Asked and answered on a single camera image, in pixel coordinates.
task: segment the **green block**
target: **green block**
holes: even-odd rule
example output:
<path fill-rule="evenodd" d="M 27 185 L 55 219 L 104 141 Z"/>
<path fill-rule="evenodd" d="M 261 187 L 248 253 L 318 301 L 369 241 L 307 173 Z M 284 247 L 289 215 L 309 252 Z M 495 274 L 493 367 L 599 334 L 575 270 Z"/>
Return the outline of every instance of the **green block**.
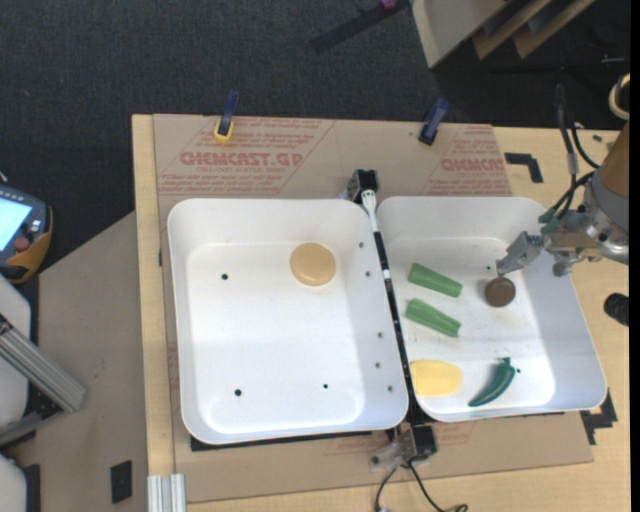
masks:
<path fill-rule="evenodd" d="M 442 334 L 451 336 L 452 338 L 458 337 L 458 329 L 462 325 L 456 319 L 445 315 L 441 311 L 438 311 L 433 306 L 430 306 L 426 302 L 420 299 L 411 299 L 409 306 L 407 307 L 407 318 L 418 322 L 419 324 L 431 327 Z"/>
<path fill-rule="evenodd" d="M 411 271 L 409 272 L 409 282 L 435 290 L 450 297 L 459 297 L 462 292 L 462 285 L 453 279 L 449 279 L 442 274 L 423 267 L 418 263 L 411 265 Z"/>

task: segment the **empty white tray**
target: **empty white tray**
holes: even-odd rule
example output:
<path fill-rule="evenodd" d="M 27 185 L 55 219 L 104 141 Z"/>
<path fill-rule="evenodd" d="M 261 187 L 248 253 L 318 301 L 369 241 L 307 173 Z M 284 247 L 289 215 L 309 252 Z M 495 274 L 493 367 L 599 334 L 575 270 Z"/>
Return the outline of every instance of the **empty white tray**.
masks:
<path fill-rule="evenodd" d="M 209 444 L 383 430 L 406 381 L 370 222 L 339 199 L 188 199 L 168 218 L 185 426 Z M 307 286 L 300 244 L 334 255 Z"/>
<path fill-rule="evenodd" d="M 522 271 L 508 274 L 516 297 L 503 308 L 484 299 L 496 277 L 495 262 L 521 231 L 539 233 L 538 203 L 525 198 L 393 197 L 378 220 L 400 313 L 409 361 L 435 359 L 462 370 L 458 392 L 421 397 L 431 417 L 459 421 L 597 407 L 606 384 L 569 275 L 555 277 L 547 252 Z M 420 263 L 463 285 L 458 298 L 407 280 Z M 419 298 L 462 323 L 451 338 L 405 316 Z M 501 358 L 519 372 L 498 399 L 477 408 L 468 402 L 491 380 Z"/>

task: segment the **black floor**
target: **black floor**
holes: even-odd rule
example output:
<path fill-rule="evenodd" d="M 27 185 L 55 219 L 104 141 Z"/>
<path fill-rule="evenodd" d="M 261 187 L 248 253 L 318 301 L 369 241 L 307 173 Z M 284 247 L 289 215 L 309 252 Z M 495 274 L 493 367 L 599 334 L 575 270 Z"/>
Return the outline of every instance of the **black floor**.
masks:
<path fill-rule="evenodd" d="M 576 121 L 622 127 L 606 99 L 631 0 L 595 2 L 527 59 L 465 42 L 433 70 L 406 3 L 0 0 L 0 170 L 54 210 L 45 267 L 133 210 L 132 114 L 218 113 L 230 89 L 239 115 L 417 121 L 444 97 L 447 121 L 553 127 L 562 81 Z"/>

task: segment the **electronic device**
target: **electronic device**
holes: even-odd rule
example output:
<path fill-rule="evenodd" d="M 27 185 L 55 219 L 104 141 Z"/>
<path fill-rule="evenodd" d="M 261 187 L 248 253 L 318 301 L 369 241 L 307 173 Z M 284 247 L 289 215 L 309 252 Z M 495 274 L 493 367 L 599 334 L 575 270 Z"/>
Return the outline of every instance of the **electronic device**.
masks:
<path fill-rule="evenodd" d="M 0 274 L 22 284 L 38 270 L 51 243 L 51 208 L 0 183 Z"/>

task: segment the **wooden table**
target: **wooden table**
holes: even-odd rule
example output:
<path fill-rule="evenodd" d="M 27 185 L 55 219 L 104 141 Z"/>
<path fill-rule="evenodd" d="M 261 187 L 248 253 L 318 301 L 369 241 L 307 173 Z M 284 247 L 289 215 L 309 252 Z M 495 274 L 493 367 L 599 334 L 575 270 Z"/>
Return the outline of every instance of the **wooden table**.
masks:
<path fill-rule="evenodd" d="M 384 140 L 383 124 L 379 136 Z M 148 472 L 167 476 L 175 472 L 163 307 L 161 245 L 156 192 L 153 118 L 132 119 L 136 216 L 140 264 L 142 340 L 147 425 Z M 544 183 L 533 184 L 523 166 L 507 166 L 514 195 L 551 204 L 565 190 L 569 178 L 566 156 L 556 130 L 495 128 L 503 152 L 531 153 L 543 169 Z M 604 142 L 582 134 L 586 151 L 601 161 L 605 142 L 615 133 L 599 133 Z M 629 331 L 602 311 L 614 292 L 628 295 L 628 267 L 602 261 L 582 263 L 573 271 L 574 285 L 607 378 L 618 415 L 614 428 L 598 430 L 593 447 L 595 462 L 578 466 L 510 471 L 429 480 L 427 488 L 436 503 L 449 507 L 465 502 L 473 512 L 496 510 L 630 510 Z M 259 498 L 192 504 L 190 511 L 320 512 L 370 511 L 376 487 L 294 493 Z M 415 483 L 389 484 L 382 502 L 394 511 L 429 510 Z"/>

